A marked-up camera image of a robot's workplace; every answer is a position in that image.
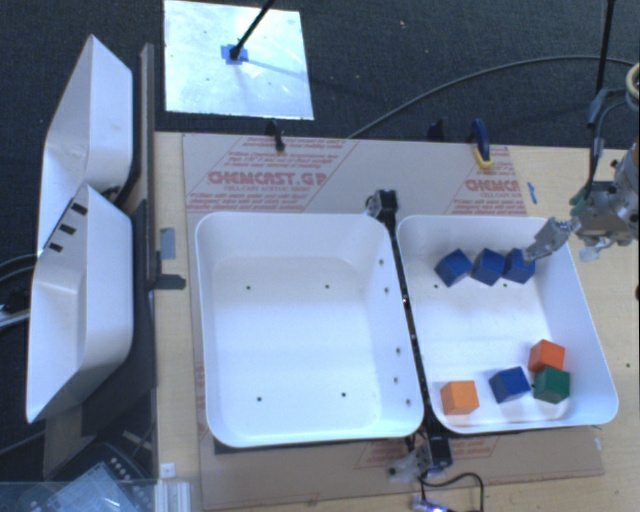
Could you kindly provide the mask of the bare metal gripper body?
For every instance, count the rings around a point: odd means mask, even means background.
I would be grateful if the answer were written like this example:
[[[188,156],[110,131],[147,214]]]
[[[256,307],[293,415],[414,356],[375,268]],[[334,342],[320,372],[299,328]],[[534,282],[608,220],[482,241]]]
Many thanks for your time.
[[[594,181],[570,200],[574,233],[595,247],[601,239],[626,246],[638,239],[638,149],[630,148],[615,166],[612,181]]]

